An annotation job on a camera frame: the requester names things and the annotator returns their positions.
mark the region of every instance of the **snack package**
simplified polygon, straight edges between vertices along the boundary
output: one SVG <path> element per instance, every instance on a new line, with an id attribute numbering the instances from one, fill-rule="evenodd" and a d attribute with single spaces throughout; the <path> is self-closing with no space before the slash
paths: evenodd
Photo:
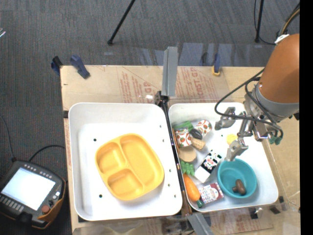
<path id="1" fill-rule="evenodd" d="M 211 183 L 207 186 L 201 187 L 199 192 L 201 199 L 205 204 L 224 198 L 224 194 L 218 183 Z"/>

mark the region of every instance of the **orange carrot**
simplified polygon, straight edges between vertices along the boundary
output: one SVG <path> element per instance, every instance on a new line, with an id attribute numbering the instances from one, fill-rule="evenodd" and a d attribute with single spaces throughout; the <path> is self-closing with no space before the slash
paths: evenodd
<path id="1" fill-rule="evenodd" d="M 184 173 L 182 176 L 184 178 L 186 192 L 187 192 L 189 199 L 192 201 L 198 201 L 201 195 L 195 183 L 192 181 L 191 178 L 188 177 L 187 174 Z"/>

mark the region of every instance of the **toy carrot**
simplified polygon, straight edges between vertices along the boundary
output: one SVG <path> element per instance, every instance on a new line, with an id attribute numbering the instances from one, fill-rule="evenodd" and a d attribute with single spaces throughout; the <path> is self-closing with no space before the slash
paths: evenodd
<path id="1" fill-rule="evenodd" d="M 204 202 L 201 200 L 200 192 L 195 185 L 195 183 L 192 181 L 191 178 L 188 177 L 187 174 L 182 175 L 184 178 L 185 186 L 186 186 L 186 192 L 190 200 L 197 202 L 197 205 L 199 208 L 204 206 Z"/>

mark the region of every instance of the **screen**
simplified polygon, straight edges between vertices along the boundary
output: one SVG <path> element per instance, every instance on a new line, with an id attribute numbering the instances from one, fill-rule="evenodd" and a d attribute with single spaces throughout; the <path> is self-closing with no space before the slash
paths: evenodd
<path id="1" fill-rule="evenodd" d="M 54 185 L 52 180 L 19 168 L 1 193 L 37 210 Z"/>

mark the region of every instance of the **white tray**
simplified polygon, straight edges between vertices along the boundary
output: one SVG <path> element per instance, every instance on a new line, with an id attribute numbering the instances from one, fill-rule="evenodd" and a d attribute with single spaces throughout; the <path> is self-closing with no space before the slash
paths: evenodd
<path id="1" fill-rule="evenodd" d="M 154 104 L 78 103 L 68 114 L 76 212 L 88 221 L 174 215 L 182 197 L 176 163 L 163 110 Z M 141 135 L 158 155 L 164 180 L 131 201 L 115 198 L 95 165 L 104 143 L 123 134 Z"/>
<path id="2" fill-rule="evenodd" d="M 240 130 L 242 121 L 236 120 L 236 122 L 231 127 L 222 128 L 221 130 L 216 131 L 214 129 L 215 122 L 221 119 L 221 115 L 215 113 L 215 105 L 216 103 L 177 103 L 172 105 L 169 109 L 169 119 L 171 126 L 185 121 L 191 121 L 193 126 L 195 126 L 202 119 L 206 119 L 212 124 L 212 130 L 203 138 L 203 140 L 206 142 L 206 146 L 203 148 L 203 150 L 197 151 L 197 158 L 193 161 L 195 169 L 198 168 L 205 156 L 211 150 L 222 156 L 220 161 L 221 163 L 224 160 L 227 149 L 229 147 L 226 141 L 227 135 L 236 135 Z M 228 107 L 235 107 L 235 113 L 237 115 L 241 111 L 245 110 L 243 104 L 236 102 L 221 103 L 217 110 L 221 113 L 224 113 Z M 246 137 L 244 140 L 249 148 L 238 158 L 246 161 L 253 168 L 256 174 L 258 185 L 255 193 L 246 199 L 235 199 L 225 195 L 223 199 L 208 203 L 204 208 L 200 209 L 195 202 L 188 199 L 189 204 L 195 210 L 199 212 L 212 212 L 241 207 L 269 205 L 277 200 L 278 188 L 262 143 L 257 142 L 253 136 Z M 219 165 L 217 165 L 217 167 L 212 171 L 208 181 L 205 183 L 201 183 L 195 177 L 191 177 L 198 188 L 210 183 L 217 182 L 218 166 Z"/>

